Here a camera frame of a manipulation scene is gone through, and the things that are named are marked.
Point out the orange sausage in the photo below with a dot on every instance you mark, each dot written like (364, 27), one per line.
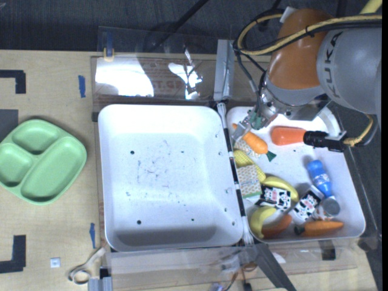
(277, 226)

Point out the yellow banana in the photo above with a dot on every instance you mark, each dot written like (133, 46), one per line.
(259, 220)
(282, 184)

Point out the thin black and white rod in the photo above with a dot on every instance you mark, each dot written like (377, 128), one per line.
(232, 162)

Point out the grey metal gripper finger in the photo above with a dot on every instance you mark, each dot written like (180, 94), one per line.
(241, 129)

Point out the yellow corn cob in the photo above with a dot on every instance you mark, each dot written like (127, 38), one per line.
(242, 159)

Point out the white plastic tray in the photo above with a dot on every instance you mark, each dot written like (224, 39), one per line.
(169, 174)
(291, 162)

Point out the cow print carton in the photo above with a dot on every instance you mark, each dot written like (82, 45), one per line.
(306, 207)
(274, 197)

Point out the black cylinder on white bracket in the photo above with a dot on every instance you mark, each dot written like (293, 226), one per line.
(316, 139)

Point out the small grey can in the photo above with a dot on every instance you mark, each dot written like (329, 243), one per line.
(331, 206)

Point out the green divided plate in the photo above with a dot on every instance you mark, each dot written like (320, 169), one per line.
(42, 162)

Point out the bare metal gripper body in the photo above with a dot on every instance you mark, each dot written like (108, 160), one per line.
(263, 109)

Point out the orange carrot with dark top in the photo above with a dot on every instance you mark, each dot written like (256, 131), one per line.
(321, 227)

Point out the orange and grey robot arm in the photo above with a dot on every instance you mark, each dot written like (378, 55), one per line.
(303, 62)

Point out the patterned yellow green carton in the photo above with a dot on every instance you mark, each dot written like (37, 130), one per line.
(248, 182)

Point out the blue plastic bottle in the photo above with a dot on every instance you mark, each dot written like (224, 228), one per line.
(319, 177)

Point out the orange carrot with green top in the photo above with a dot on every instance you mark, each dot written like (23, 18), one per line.
(256, 143)

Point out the patterned biscuit packet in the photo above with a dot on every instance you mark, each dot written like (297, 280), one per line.
(242, 146)

